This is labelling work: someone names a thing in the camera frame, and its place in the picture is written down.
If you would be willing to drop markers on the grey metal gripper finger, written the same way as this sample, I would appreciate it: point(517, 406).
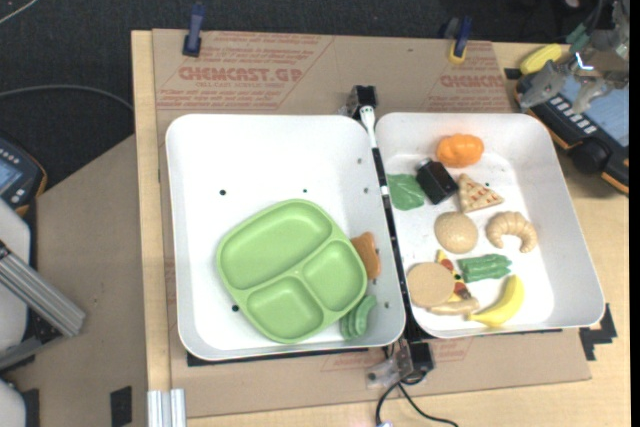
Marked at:
point(545, 82)
point(590, 90)

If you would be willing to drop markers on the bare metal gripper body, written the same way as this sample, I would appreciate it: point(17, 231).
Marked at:
point(616, 60)

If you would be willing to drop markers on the white plastic tray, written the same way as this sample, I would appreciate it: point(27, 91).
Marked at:
point(260, 155)
point(540, 175)

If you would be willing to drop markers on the orange toy pumpkin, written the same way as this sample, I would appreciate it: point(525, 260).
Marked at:
point(460, 150)

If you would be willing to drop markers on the toy pizza slice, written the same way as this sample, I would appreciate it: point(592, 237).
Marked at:
point(462, 302)
point(475, 196)

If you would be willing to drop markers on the small black carton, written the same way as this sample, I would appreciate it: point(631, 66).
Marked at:
point(436, 180)

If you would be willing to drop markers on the beige toy croissant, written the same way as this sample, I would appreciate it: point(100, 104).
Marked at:
point(515, 227)

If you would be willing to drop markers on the beige toy bread bun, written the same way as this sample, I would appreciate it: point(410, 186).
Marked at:
point(455, 232)

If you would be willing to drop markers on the green toy lettuce leaf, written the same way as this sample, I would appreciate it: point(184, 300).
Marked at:
point(405, 192)

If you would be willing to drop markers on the green toy asparagus bundle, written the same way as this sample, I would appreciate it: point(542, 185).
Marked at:
point(485, 267)

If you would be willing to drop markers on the thin black and white rod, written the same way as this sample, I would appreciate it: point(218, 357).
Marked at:
point(390, 210)

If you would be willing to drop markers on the yellow banana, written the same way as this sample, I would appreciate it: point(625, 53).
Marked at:
point(507, 305)

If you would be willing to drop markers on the brown round toy biscuit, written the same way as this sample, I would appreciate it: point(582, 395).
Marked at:
point(429, 285)

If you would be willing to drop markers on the orange toy toast slice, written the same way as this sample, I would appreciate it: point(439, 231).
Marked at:
point(369, 255)

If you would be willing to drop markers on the brown cardboard board red print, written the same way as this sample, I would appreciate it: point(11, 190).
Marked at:
point(260, 75)

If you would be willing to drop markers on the green toy pea pods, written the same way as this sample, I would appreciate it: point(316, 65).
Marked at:
point(357, 320)

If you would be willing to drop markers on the green divided plate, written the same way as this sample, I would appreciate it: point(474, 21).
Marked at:
point(280, 250)

